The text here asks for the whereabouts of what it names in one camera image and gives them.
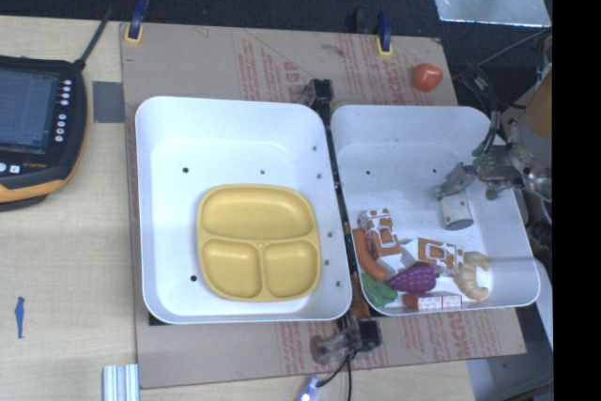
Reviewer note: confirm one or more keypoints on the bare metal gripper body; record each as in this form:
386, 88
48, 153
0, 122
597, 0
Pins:
502, 166

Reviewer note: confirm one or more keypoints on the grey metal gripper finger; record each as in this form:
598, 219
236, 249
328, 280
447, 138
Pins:
497, 189
457, 178

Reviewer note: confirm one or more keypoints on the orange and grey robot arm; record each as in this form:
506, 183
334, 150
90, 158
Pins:
539, 108

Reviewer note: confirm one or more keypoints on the white can with orange dots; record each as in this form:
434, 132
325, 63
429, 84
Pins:
456, 211

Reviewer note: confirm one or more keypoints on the white plastic tray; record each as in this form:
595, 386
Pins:
235, 131
399, 145

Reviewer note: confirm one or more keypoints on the orange and white carton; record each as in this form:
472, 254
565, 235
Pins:
382, 235
436, 254

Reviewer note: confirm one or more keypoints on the beige toy croissant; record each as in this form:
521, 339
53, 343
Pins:
469, 284

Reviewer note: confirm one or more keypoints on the red toy strawberry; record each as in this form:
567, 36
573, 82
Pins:
427, 76

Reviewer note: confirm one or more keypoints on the purple toy grapes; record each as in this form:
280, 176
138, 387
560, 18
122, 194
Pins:
413, 278

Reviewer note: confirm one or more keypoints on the orange toy sausage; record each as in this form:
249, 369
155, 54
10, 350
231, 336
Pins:
367, 258

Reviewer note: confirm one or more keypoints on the thin black and white rod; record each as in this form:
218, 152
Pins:
336, 174

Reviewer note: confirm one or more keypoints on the orange toy carrot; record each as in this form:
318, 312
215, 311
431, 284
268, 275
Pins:
410, 301

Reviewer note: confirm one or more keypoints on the green toy lettuce leaf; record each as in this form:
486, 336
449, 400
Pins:
378, 291

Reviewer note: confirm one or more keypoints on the yellow divided plate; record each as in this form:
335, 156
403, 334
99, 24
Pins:
258, 242

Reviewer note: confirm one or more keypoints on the brown cardboard board red print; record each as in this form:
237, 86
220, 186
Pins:
282, 56

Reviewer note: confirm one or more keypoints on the black cylinder on white bracket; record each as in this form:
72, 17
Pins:
542, 232

